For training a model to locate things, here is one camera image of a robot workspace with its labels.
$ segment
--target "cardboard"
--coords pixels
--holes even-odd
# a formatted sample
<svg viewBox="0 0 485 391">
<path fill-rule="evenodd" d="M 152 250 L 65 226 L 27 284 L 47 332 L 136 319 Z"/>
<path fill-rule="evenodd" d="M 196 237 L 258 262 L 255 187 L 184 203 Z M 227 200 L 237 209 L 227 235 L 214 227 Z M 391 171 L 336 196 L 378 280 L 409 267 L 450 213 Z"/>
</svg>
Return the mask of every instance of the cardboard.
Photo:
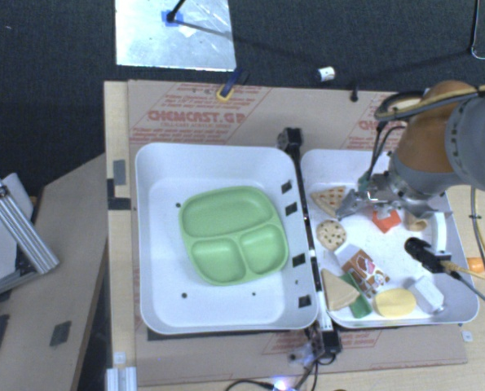
<svg viewBox="0 0 485 391">
<path fill-rule="evenodd" d="M 130 181 L 134 158 L 150 142 L 275 146 L 285 127 L 302 128 L 302 152 L 312 148 L 369 150 L 373 112 L 389 94 L 344 90 L 236 86 L 227 103 L 217 85 L 168 81 L 128 83 Z M 386 150 L 395 147 L 393 134 Z M 134 183 L 130 184 L 136 203 Z M 300 375 L 289 355 L 306 343 L 304 332 L 158 336 L 139 314 L 137 218 L 132 213 L 136 367 L 139 386 Z M 466 362 L 456 325 L 370 329 L 342 333 L 343 351 L 321 372 L 423 367 Z"/>
</svg>

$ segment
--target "metal plate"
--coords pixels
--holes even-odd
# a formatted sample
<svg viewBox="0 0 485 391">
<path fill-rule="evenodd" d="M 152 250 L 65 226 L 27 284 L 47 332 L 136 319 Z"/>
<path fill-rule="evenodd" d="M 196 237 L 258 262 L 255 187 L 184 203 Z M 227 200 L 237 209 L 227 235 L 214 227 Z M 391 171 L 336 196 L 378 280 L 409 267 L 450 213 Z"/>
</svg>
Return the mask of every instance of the metal plate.
<svg viewBox="0 0 485 391">
<path fill-rule="evenodd" d="M 178 24 L 165 13 L 179 0 L 116 0 L 117 64 L 232 71 L 235 49 L 227 0 L 187 0 Z"/>
</svg>

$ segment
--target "yellow oval object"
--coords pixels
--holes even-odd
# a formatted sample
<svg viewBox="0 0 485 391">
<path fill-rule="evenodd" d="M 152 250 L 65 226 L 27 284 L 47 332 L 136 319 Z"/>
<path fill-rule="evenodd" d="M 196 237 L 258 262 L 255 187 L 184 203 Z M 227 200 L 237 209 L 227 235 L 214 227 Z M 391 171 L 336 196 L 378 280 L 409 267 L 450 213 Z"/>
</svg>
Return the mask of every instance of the yellow oval object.
<svg viewBox="0 0 485 391">
<path fill-rule="evenodd" d="M 387 319 L 397 319 L 412 313 L 416 307 L 414 294 L 405 288 L 394 288 L 374 297 L 374 308 Z"/>
</svg>

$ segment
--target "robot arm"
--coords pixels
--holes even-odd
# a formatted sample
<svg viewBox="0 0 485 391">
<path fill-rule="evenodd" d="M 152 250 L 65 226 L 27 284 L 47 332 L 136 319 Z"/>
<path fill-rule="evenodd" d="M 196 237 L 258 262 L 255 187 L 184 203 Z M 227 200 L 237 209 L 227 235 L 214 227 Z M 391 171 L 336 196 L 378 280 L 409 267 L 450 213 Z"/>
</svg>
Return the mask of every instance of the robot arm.
<svg viewBox="0 0 485 391">
<path fill-rule="evenodd" d="M 408 120 L 408 125 L 388 171 L 366 173 L 359 190 L 343 200 L 339 218 L 370 204 L 387 210 L 401 206 L 427 218 L 433 213 L 428 200 L 453 185 L 469 184 L 485 191 L 485 90 L 444 81 L 430 89 L 412 112 L 402 115 L 394 110 L 389 118 L 380 117 L 393 119 Z"/>
</svg>

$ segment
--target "green plate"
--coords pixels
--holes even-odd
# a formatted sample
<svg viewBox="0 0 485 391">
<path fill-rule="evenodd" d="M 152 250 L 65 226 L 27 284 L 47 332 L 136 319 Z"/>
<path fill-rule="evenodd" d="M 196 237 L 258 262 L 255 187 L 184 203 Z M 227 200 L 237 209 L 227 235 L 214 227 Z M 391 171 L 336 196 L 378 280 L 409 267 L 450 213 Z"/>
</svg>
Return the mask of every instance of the green plate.
<svg viewBox="0 0 485 391">
<path fill-rule="evenodd" d="M 233 285 L 280 270 L 289 255 L 282 222 L 254 187 L 207 191 L 186 200 L 179 225 L 198 274 L 214 285 Z"/>
</svg>

